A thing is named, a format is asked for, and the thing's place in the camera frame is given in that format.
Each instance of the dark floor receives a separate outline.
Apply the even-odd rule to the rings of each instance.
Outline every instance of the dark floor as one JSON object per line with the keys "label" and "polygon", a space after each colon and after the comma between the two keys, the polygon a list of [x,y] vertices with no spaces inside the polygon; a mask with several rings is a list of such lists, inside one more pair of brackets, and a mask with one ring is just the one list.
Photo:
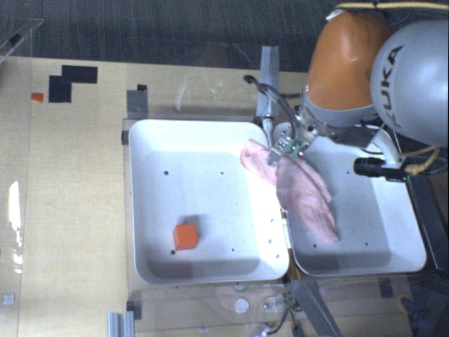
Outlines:
{"label": "dark floor", "polygon": [[45,19],[39,57],[244,68],[258,66],[261,45],[273,45],[282,70],[307,71],[325,17],[346,1],[0,0],[0,11]]}

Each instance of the gray carpet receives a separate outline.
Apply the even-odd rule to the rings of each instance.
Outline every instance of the gray carpet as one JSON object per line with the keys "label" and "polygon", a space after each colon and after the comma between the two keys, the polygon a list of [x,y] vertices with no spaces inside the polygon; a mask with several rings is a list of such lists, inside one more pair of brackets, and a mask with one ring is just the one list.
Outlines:
{"label": "gray carpet", "polygon": [[261,45],[273,45],[282,70],[307,71],[325,17],[346,1],[0,0],[0,11],[45,19],[39,57],[248,68],[259,65]]}

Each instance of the yellow cable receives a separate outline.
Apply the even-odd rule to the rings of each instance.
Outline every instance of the yellow cable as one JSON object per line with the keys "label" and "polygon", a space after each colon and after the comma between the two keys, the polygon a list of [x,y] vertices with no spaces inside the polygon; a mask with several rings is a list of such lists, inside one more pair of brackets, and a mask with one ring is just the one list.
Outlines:
{"label": "yellow cable", "polygon": [[346,9],[346,8],[362,8],[362,9],[373,9],[373,10],[389,10],[389,9],[398,9],[398,8],[416,8],[416,9],[431,9],[438,11],[447,11],[449,12],[449,5],[438,4],[438,3],[428,3],[425,1],[398,1],[391,3],[343,3],[338,4],[334,10],[336,9]]}
{"label": "yellow cable", "polygon": [[433,151],[435,149],[436,149],[435,146],[428,146],[428,147],[425,147],[425,148],[423,148],[421,150],[418,150],[418,151],[404,152],[403,154],[401,154],[401,156],[414,157],[414,156],[418,156],[418,155],[421,155],[421,154],[425,154],[426,152]]}
{"label": "yellow cable", "polygon": [[435,161],[439,153],[440,148],[435,147],[434,152],[430,155],[427,161],[419,165],[418,164],[407,165],[404,171],[412,176],[417,175],[418,173],[421,173],[423,171],[426,171],[429,168],[429,166],[432,165],[432,163]]}

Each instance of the pink cloth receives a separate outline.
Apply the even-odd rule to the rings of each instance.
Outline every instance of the pink cloth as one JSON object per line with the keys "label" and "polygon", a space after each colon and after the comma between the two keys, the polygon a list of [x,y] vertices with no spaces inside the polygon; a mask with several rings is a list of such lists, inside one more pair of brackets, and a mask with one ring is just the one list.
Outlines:
{"label": "pink cloth", "polygon": [[249,140],[241,151],[245,169],[276,186],[282,209],[292,212],[325,243],[338,241],[335,220],[328,204],[332,197],[326,183],[308,163],[291,156],[281,157],[276,167],[267,165],[268,150]]}

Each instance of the wooden surface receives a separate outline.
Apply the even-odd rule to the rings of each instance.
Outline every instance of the wooden surface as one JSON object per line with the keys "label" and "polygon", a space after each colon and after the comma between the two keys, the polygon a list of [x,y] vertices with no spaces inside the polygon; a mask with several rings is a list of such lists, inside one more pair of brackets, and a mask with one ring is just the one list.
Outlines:
{"label": "wooden surface", "polygon": [[[71,104],[49,104],[48,76],[60,75],[63,64],[97,66],[98,83],[73,84]],[[19,336],[105,336],[108,312],[126,309],[121,146],[126,90],[147,84],[150,107],[163,111],[216,112],[231,107],[246,113],[255,108],[257,94],[242,82],[244,73],[33,60],[32,90],[45,98],[42,104],[32,103]],[[298,92],[303,81],[303,74],[281,74],[281,89]],[[397,290],[407,291],[405,281],[398,285]],[[407,317],[394,298],[381,298],[375,282],[332,291],[329,308],[345,336],[411,335]],[[304,315],[301,321],[307,335],[313,336]],[[289,323],[277,336],[291,336]],[[139,336],[249,336],[256,328],[198,326]]]}

